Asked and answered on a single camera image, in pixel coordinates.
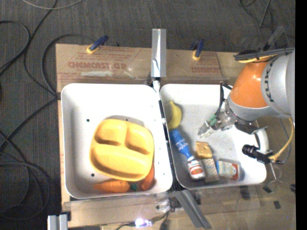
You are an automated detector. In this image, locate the white and red carton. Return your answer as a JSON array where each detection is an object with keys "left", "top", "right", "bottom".
[{"left": 216, "top": 159, "right": 242, "bottom": 181}]

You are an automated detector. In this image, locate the beige patterned packet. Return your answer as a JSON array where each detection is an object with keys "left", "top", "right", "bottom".
[{"left": 201, "top": 157, "right": 220, "bottom": 184}]

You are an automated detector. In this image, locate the black cylinder on white bracket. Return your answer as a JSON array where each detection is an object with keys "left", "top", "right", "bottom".
[{"left": 241, "top": 126, "right": 274, "bottom": 165}]

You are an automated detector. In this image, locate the brown cardboard board red print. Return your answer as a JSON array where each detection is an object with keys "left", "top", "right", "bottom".
[{"left": 55, "top": 43, "right": 296, "bottom": 228}]

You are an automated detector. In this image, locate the yellow divided plate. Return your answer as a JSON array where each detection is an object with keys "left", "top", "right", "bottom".
[{"left": 89, "top": 118, "right": 155, "bottom": 183}]

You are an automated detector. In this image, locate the red and white can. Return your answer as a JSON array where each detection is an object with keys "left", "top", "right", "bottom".
[{"left": 187, "top": 155, "right": 207, "bottom": 181}]

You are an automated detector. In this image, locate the blue bottle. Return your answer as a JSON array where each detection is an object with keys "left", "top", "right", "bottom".
[{"left": 168, "top": 128, "right": 196, "bottom": 162}]

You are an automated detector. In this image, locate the yellow cheese biscuit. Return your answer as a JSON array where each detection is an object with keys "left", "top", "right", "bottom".
[{"left": 195, "top": 140, "right": 213, "bottom": 159}]

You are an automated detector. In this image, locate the orange carrot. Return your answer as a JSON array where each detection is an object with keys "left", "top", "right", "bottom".
[
  {"left": 141, "top": 163, "right": 156, "bottom": 192},
  {"left": 93, "top": 179, "right": 138, "bottom": 194}
]

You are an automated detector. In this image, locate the yellow banana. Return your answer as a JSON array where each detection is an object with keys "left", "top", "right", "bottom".
[{"left": 166, "top": 100, "right": 183, "bottom": 130}]

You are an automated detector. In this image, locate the white plastic tray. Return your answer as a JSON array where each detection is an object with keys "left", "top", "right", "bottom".
[
  {"left": 60, "top": 82, "right": 174, "bottom": 200},
  {"left": 159, "top": 83, "right": 268, "bottom": 190}
]

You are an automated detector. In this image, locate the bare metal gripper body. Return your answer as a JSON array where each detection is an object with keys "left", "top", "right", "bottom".
[{"left": 210, "top": 109, "right": 240, "bottom": 132}]

